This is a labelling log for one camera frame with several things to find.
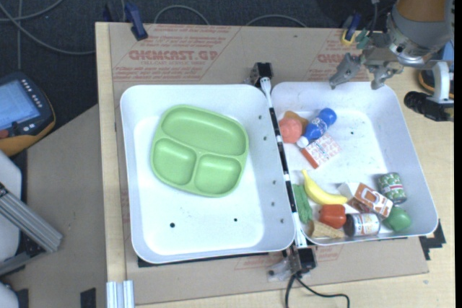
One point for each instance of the tan waffle cone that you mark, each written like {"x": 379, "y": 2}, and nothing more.
{"x": 325, "y": 230}

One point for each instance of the brown cardboard board red print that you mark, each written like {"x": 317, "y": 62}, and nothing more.
{"x": 202, "y": 54}

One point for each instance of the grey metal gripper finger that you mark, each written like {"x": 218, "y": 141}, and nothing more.
{"x": 380, "y": 77}
{"x": 343, "y": 71}

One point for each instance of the black cylinder on white bracket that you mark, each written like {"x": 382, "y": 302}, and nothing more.
{"x": 431, "y": 97}

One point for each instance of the orange toy slice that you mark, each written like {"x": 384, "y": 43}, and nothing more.
{"x": 297, "y": 116}

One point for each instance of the orange and white juice carton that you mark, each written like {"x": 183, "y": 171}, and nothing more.
{"x": 371, "y": 200}

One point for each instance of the green toy apple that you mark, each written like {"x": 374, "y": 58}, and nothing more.
{"x": 397, "y": 219}

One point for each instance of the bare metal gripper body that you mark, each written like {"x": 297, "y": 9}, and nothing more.
{"x": 391, "y": 53}

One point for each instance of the yellow banana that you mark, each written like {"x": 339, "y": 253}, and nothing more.
{"x": 317, "y": 193}

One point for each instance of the blue and white toy bottle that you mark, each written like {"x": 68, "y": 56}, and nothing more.
{"x": 319, "y": 126}

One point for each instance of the black and white thin rod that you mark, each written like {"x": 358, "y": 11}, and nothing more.
{"x": 279, "y": 140}

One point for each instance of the green toy bean pods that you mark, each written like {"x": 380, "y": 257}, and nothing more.
{"x": 302, "y": 203}

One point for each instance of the green divided plate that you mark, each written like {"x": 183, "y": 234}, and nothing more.
{"x": 199, "y": 150}

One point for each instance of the red toy pepper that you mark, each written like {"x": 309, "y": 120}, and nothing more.
{"x": 333, "y": 215}

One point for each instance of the white plastic tray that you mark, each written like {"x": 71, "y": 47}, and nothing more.
{"x": 379, "y": 140}
{"x": 202, "y": 213}

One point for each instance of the green can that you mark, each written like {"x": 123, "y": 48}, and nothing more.
{"x": 391, "y": 187}

